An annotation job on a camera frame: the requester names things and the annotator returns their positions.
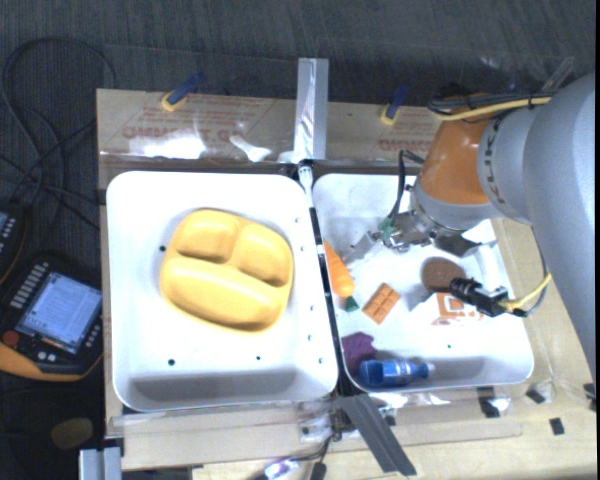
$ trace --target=white tray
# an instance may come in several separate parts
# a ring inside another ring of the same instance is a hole
[[[314,187],[314,201],[322,236],[342,256],[369,230],[376,231],[380,221],[394,205],[397,176],[327,174]],[[409,203],[405,192],[401,208]],[[495,241],[491,223],[485,221],[471,230],[467,238],[477,242]],[[362,307],[382,282],[401,294],[400,301],[386,319],[376,324],[361,310],[344,311],[344,301],[335,298],[336,321],[341,339],[356,332],[374,338],[378,358],[401,357],[433,364],[428,379],[418,380],[402,391],[515,384],[533,371],[533,352],[523,321],[503,314],[482,316],[466,306],[467,316],[446,319],[435,295],[427,296],[420,279],[423,262],[432,256],[443,257],[462,266],[467,277],[474,277],[485,288],[500,285],[509,289],[509,279],[497,245],[480,247],[476,255],[459,260],[432,246],[412,247],[398,254],[378,246],[377,253],[352,268],[356,283],[354,298]],[[359,384],[359,379],[352,376]]]
[[[281,233],[294,254],[283,317],[250,335],[202,325],[161,297],[161,246],[189,212],[230,211]],[[338,367],[304,192],[271,174],[134,171],[107,190],[113,386],[139,411],[328,395]]]

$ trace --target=gray floor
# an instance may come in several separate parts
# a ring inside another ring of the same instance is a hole
[[[225,68],[227,59],[242,59],[235,65],[243,72],[216,80],[213,90],[239,93],[252,83],[259,94],[287,97],[293,93],[288,72],[279,73],[282,80],[269,73],[269,79],[261,59],[293,66],[298,57],[323,57],[330,62],[332,99],[383,103],[398,81],[408,81],[407,103],[422,105],[450,82],[481,90],[538,88],[565,59],[573,62],[573,77],[594,71],[596,0],[0,0],[0,81],[16,47],[46,36],[98,48],[123,88],[169,88],[173,66],[157,59],[199,52],[208,62],[224,59]],[[66,137],[94,117],[93,89],[110,82],[85,48],[42,43],[20,56],[6,87],[15,103],[38,110]],[[41,148],[50,147],[40,120],[22,112]],[[47,181],[94,198],[94,145],[93,128],[69,140],[62,157],[47,159]],[[4,107],[0,153],[21,166],[35,160]],[[0,161],[0,197],[13,189],[5,176],[17,179]],[[18,195],[26,199],[27,192]],[[46,196],[36,201],[25,254],[52,249],[97,271],[95,206],[75,203],[88,224],[66,209],[54,219],[53,202]],[[0,372],[0,432],[44,429],[32,414],[43,420],[80,411],[97,417],[99,407],[88,400],[98,391],[99,373],[72,397],[53,388],[13,394],[40,386]],[[42,438],[32,441],[0,437],[0,480],[75,477],[72,452],[49,451]]]

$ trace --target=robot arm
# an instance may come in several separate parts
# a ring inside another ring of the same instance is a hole
[[[595,77],[560,90],[546,104],[489,121],[444,121],[407,212],[393,219],[411,245],[470,254],[462,237],[484,219],[532,227],[574,324],[596,383]]]

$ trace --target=yellow cable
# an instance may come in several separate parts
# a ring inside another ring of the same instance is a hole
[[[440,114],[433,112],[433,114],[442,121],[458,121],[460,119],[468,119],[471,117],[482,116],[484,114],[491,114],[493,112],[500,112],[502,110],[509,110],[512,108],[526,107],[527,105],[544,105],[551,100],[550,97],[542,98],[527,98],[524,100],[507,101],[505,103],[498,103],[496,105],[489,105],[488,107],[475,108],[473,110],[467,110],[458,114]]]
[[[509,300],[505,300],[503,302],[500,302],[499,304],[501,306],[504,306],[507,308],[507,311],[513,311],[516,308],[522,308],[522,306],[524,306],[527,302],[529,302],[530,300],[535,299],[538,295],[540,295],[540,292],[542,290],[544,290],[544,288],[551,282],[551,274],[547,274],[544,279],[540,282],[540,284],[538,286],[536,286],[531,292],[529,292],[527,295],[525,295],[524,297],[521,297],[519,299],[509,299]]]

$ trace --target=toy carrot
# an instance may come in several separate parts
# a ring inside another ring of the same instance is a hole
[[[357,309],[359,306],[353,300],[353,289],[355,283],[353,277],[349,272],[349,269],[342,261],[342,258],[338,256],[338,253],[329,245],[325,240],[324,251],[327,256],[327,269],[329,270],[329,280],[331,281],[331,287],[336,295],[347,299],[347,310],[351,311]]]

